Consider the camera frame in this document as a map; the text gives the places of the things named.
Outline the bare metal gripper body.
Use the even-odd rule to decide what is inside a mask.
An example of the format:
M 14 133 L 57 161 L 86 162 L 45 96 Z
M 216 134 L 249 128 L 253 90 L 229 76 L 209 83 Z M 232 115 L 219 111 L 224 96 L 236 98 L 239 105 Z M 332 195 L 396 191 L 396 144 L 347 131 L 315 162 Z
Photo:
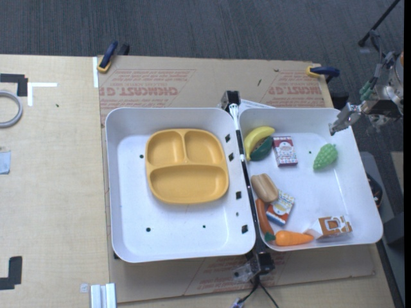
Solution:
M 367 89 L 360 97 L 362 111 L 368 115 L 381 115 L 397 119 L 403 116 L 403 86 L 389 81 Z

